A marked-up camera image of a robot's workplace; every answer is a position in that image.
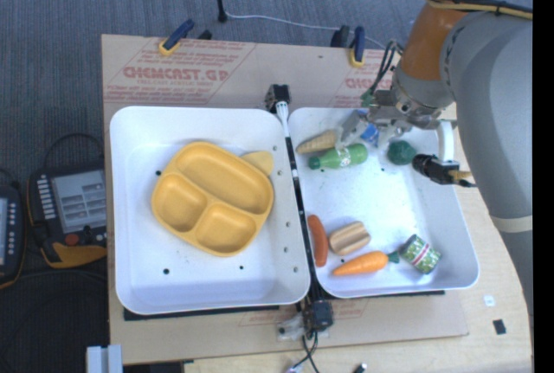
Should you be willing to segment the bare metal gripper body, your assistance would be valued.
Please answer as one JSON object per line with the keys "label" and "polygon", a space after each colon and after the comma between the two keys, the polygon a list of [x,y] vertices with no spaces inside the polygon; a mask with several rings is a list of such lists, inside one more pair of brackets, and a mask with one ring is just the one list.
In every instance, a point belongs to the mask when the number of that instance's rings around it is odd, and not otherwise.
{"label": "bare metal gripper body", "polygon": [[448,106],[448,95],[445,91],[376,90],[365,94],[365,106],[366,118],[374,125],[434,130],[441,112]]}

